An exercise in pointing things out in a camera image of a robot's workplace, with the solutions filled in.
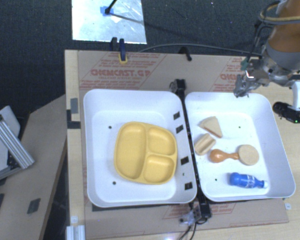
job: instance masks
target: cardboard sheet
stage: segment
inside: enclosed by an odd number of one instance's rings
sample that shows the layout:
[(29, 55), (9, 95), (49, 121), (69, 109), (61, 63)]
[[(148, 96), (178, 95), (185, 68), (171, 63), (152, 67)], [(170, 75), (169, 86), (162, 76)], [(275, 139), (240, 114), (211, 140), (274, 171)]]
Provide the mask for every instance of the cardboard sheet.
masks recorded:
[[(242, 58), (232, 56), (192, 55), (188, 62), (184, 55), (129, 53), (129, 62), (119, 64), (117, 52), (67, 51), (74, 61), (71, 73), (77, 68), (80, 111), (85, 93), (91, 89), (169, 90), (177, 79), (186, 79), (186, 92), (231, 92), (236, 75), (241, 74)], [(92, 206), (86, 194), (86, 158), (84, 117), (81, 116), (84, 207), (87, 239), (139, 236), (166, 232), (182, 232), (186, 225), (179, 223), (181, 215), (189, 211), (187, 204), (99, 209)], [(216, 203), (211, 205), (212, 218), (198, 226), (198, 230), (232, 228), (288, 222), (281, 199)]]

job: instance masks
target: bottle cap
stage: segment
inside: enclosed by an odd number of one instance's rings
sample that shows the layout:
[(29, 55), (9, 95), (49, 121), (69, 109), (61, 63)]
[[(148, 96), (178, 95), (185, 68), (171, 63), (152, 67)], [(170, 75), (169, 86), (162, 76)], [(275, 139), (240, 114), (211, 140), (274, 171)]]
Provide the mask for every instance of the bottle cap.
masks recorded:
[(267, 181), (265, 181), (265, 180), (264, 180), (263, 182), (264, 182), (264, 184), (263, 184), (263, 188), (264, 188), (264, 189), (266, 189), (266, 188), (269, 186), (269, 184), (268, 184), (268, 182), (267, 182)]

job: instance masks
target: wire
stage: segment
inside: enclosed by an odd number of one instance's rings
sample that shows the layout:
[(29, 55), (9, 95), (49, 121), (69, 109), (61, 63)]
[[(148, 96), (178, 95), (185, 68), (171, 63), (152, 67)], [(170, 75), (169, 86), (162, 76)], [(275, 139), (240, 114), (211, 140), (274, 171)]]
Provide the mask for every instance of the wire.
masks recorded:
[[(191, 236), (191, 238), (189, 240), (192, 240), (193, 237), (194, 237), (194, 234), (195, 234), (195, 231), (196, 231), (196, 225), (202, 225), (202, 224), (206, 223), (207, 220), (208, 220), (207, 218), (204, 221), (202, 221), (202, 222), (199, 222), (199, 220), (198, 220), (194, 224), (193, 233), (192, 233), (192, 236)], [(182, 240), (189, 233), (190, 229), (191, 229), (191, 226), (188, 227), (188, 229), (183, 233), (183, 235), (178, 240)]]
[(191, 226), (188, 227), (188, 229), (183, 233), (183, 235), (179, 238), (179, 240), (182, 240), (190, 231)]
[(291, 16), (291, 17), (267, 17), (266, 13), (276, 8), (279, 5), (280, 1), (275, 1), (268, 4), (259, 15), (259, 20), (261, 20), (265, 24), (272, 24), (272, 25), (285, 25), (285, 24), (297, 24), (300, 23), (300, 16)]
[(250, 60), (250, 58), (251, 58), (251, 56), (253, 55), (253, 51), (255, 50), (255, 48), (258, 46), (258, 43), (259, 43), (259, 40), (260, 40), (260, 34), (261, 34), (261, 32), (262, 32), (262, 30), (263, 29), (271, 29), (272, 27), (270, 27), (270, 26), (266, 26), (266, 25), (264, 25), (264, 26), (262, 26), (260, 29), (258, 29), (260, 27), (260, 25), (257, 25), (256, 27), (255, 27), (255, 32), (254, 32), (254, 38), (253, 38), (253, 43), (252, 43), (252, 48), (251, 48), (251, 51), (250, 51), (250, 53), (248, 54), (248, 56), (247, 56), (247, 61), (249, 61)]
[(195, 230), (196, 230), (196, 223), (194, 224), (193, 233), (192, 233), (192, 236), (191, 236), (191, 238), (190, 238), (189, 240), (192, 240), (192, 239), (193, 239), (194, 234), (195, 234)]
[(249, 54), (249, 53), (250, 53), (250, 52), (244, 51), (244, 50), (237, 50), (237, 49), (230, 49), (230, 48), (222, 48), (222, 47), (210, 46), (210, 45), (204, 45), (204, 44), (201, 45), (201, 44), (196, 44), (196, 43), (194, 43), (194, 44), (193, 44), (193, 43), (191, 43), (191, 44), (190, 44), (190, 43), (188, 43), (188, 44), (187, 44), (187, 43), (180, 43), (180, 44), (179, 44), (179, 43), (177, 43), (177, 44), (176, 44), (176, 43), (174, 43), (174, 44), (173, 44), (173, 43), (171, 43), (171, 44), (170, 44), (170, 43), (166, 43), (166, 44), (163, 44), (163, 45), (160, 44), (160, 45), (157, 45), (157, 46), (155, 45), (155, 46), (151, 46), (151, 47), (148, 47), (148, 48), (139, 50), (138, 53), (142, 53), (142, 52), (145, 52), (145, 51), (148, 51), (148, 50), (152, 50), (152, 49), (156, 49), (156, 48), (160, 48), (160, 47), (170, 47), (170, 46), (171, 46), (171, 47), (172, 47), (172, 46), (194, 46), (194, 47), (205, 47), (205, 48), (217, 49), (217, 50), (219, 49), (219, 50), (223, 50), (223, 51), (224, 51), (224, 50), (225, 50), (225, 51), (228, 50), (228, 51), (231, 51), (231, 52), (232, 52), (232, 51), (233, 51), (233, 52), (237, 52), (237, 53), (239, 52), (239, 53), (242, 53), (242, 54)]

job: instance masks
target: white plastic tray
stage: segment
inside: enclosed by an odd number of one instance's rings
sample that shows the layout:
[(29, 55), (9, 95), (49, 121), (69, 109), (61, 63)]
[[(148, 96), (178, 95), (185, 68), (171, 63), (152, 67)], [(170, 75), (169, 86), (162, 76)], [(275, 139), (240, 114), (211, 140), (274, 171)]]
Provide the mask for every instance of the white plastic tray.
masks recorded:
[[(182, 103), (167, 91), (91, 90), (84, 96), (87, 148), (87, 192), (99, 207), (179, 204), (197, 193)], [(178, 161), (169, 182), (148, 185), (118, 175), (114, 148), (120, 127), (131, 121), (154, 124), (171, 131), (177, 141)], [(181, 159), (188, 162), (181, 164)]]
[[(210, 116), (219, 120), (222, 138), (216, 139), (212, 149), (236, 152), (243, 144), (254, 146), (259, 161), (246, 166), (238, 160), (226, 159), (213, 163), (209, 153), (196, 155), (203, 193), (212, 201), (238, 201), (283, 198), (293, 195), (295, 183), (275, 123), (269, 101), (262, 95), (236, 98), (232, 93), (192, 92), (185, 100), (193, 142), (207, 133), (199, 123)], [(250, 174), (268, 181), (268, 188), (241, 188), (229, 185), (232, 172)]]

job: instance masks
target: blue bottle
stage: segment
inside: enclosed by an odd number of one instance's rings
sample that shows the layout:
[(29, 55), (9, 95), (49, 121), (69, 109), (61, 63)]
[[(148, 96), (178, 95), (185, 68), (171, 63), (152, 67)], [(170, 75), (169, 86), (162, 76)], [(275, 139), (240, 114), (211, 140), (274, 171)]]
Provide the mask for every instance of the blue bottle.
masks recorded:
[(256, 177), (246, 174), (238, 174), (237, 172), (233, 172), (230, 175), (230, 185), (239, 186), (242, 188), (255, 188), (256, 186), (259, 188), (267, 188), (268, 183), (264, 180), (258, 180)]

